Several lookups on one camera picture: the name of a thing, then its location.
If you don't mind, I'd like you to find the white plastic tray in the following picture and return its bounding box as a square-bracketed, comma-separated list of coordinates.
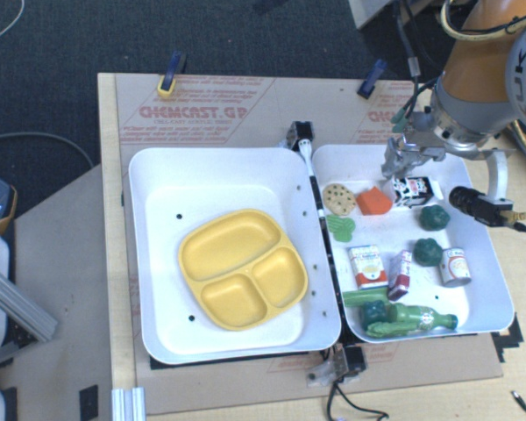
[310, 143, 516, 345]
[128, 146, 344, 365]

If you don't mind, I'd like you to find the green bottle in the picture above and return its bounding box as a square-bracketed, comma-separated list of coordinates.
[387, 303, 459, 335]

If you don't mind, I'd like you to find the black cylinder on white bracket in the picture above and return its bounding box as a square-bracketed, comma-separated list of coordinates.
[448, 147, 519, 229]

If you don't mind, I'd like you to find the cow print carton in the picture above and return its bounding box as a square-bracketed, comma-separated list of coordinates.
[391, 175, 444, 211]

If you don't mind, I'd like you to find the brown cardboard board red print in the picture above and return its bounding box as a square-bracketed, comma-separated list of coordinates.
[113, 73, 505, 416]

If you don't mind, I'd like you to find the dark red packet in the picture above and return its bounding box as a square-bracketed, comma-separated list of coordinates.
[387, 249, 414, 303]

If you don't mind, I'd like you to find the red and white carton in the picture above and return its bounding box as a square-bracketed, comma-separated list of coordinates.
[347, 244, 390, 291]

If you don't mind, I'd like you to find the yellow divided plate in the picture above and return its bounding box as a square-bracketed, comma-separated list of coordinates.
[177, 208, 309, 332]

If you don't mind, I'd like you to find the green cucumber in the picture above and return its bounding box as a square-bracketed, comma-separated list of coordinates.
[342, 287, 391, 309]

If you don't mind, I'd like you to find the dark green broccoli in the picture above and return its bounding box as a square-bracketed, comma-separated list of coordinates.
[412, 238, 444, 268]
[359, 299, 389, 331]
[418, 204, 451, 232]

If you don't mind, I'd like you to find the light green leafy toy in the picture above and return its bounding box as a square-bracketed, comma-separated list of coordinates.
[365, 320, 412, 339]

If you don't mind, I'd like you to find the light green toy vegetable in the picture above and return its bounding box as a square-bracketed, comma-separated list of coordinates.
[324, 214, 358, 242]

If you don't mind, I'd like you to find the white and orange can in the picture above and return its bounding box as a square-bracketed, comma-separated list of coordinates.
[438, 246, 473, 289]

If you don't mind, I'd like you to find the tan biscuit with green dots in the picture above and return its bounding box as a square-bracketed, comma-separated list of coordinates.
[322, 183, 358, 218]

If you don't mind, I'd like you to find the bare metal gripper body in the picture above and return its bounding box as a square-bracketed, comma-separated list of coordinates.
[402, 103, 488, 161]

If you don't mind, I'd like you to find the thin black and white rod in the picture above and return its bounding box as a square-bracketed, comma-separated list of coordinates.
[298, 139, 346, 346]

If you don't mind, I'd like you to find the orange wedge toy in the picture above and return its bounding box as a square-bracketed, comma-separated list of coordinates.
[355, 185, 395, 217]

